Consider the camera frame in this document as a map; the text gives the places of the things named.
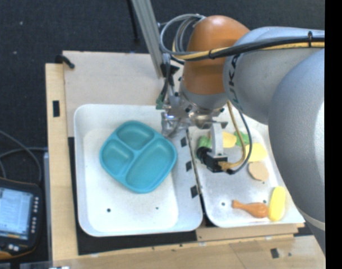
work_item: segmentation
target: orange toy chicken leg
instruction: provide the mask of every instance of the orange toy chicken leg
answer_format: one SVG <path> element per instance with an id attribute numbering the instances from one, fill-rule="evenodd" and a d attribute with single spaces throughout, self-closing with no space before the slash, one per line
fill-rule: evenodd
<path id="1" fill-rule="evenodd" d="M 232 201 L 232 207 L 247 211 L 256 218 L 263 218 L 268 216 L 268 206 L 262 202 L 244 204 L 238 200 Z"/>

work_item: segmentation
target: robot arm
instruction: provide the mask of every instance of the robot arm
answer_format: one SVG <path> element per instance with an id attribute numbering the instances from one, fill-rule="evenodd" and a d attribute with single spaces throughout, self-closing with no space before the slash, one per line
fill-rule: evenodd
<path id="1" fill-rule="evenodd" d="M 164 103 L 163 134 L 191 125 L 210 128 L 228 100 L 268 124 L 279 172 L 325 254 L 325 32 L 249 31 L 228 17 L 199 15 L 185 18 L 181 27 L 192 24 L 186 52 L 182 39 L 167 50 L 161 32 L 161 51 L 185 60 L 179 93 Z"/>

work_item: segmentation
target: aluminum rail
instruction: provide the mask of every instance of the aluminum rail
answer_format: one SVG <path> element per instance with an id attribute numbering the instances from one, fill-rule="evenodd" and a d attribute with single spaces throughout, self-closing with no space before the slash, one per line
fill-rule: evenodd
<path id="1" fill-rule="evenodd" d="M 163 77 L 161 64 L 163 63 L 163 55 L 159 48 L 160 32 L 154 10 L 150 0 L 131 0 L 137 19 L 141 26 L 147 48 L 151 55 L 156 74 L 159 78 Z"/>

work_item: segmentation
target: black clip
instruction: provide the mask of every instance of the black clip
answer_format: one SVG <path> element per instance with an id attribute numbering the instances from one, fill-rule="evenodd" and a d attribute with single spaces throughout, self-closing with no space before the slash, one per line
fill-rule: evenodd
<path id="1" fill-rule="evenodd" d="M 312 39 L 313 39 L 313 33 L 312 31 L 308 32 L 308 46 L 311 47 L 312 46 Z"/>
<path id="2" fill-rule="evenodd" d="M 211 51 L 212 51 L 212 50 L 213 50 L 213 49 L 209 50 L 209 58 L 210 58 L 211 60 L 214 60 L 215 57 L 212 57 L 212 56 L 211 56 Z"/>
<path id="3" fill-rule="evenodd" d="M 229 174 L 229 175 L 232 175 L 232 174 L 235 174 L 235 170 L 229 168 L 226 170 L 226 172 Z"/>
<path id="4" fill-rule="evenodd" d="M 55 62 L 56 62 L 56 64 L 62 64 L 64 62 L 65 64 L 67 64 L 69 66 L 70 69 L 75 68 L 75 65 L 72 62 L 70 62 L 70 60 L 67 57 L 65 57 L 64 55 L 61 55 L 61 54 L 58 54 L 55 57 Z"/>

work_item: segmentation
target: green object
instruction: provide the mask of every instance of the green object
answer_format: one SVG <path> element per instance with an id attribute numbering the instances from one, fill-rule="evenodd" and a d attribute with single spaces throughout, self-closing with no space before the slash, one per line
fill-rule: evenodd
<path id="1" fill-rule="evenodd" d="M 249 136 L 248 136 L 248 134 L 243 133 L 243 132 L 240 132 L 240 134 L 241 134 L 241 137 L 242 137 L 242 139 L 243 139 L 244 144 L 245 144 L 245 145 L 249 145 Z M 240 139 L 239 139 L 239 137 L 238 137 L 237 132 L 234 132 L 234 135 L 237 137 L 236 145 L 242 146 L 241 141 L 240 141 Z"/>
<path id="2" fill-rule="evenodd" d="M 156 99 L 156 110 L 162 110 L 164 105 L 163 94 L 160 94 Z"/>
<path id="3" fill-rule="evenodd" d="M 200 139 L 198 140 L 198 149 L 200 147 L 208 147 L 209 149 L 212 148 L 212 140 L 206 136 L 201 136 Z"/>

